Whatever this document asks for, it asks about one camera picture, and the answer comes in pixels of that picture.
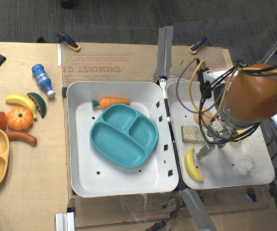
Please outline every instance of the toy pumpkin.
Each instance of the toy pumpkin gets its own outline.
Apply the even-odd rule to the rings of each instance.
[[[6,115],[8,127],[14,130],[27,129],[33,123],[33,114],[24,107],[14,107]]]

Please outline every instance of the toy bottle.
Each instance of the toy bottle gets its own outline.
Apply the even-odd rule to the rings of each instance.
[[[32,73],[36,78],[38,84],[47,91],[47,96],[49,98],[54,97],[55,91],[51,87],[51,79],[47,72],[44,70],[43,65],[36,64],[32,67]]]

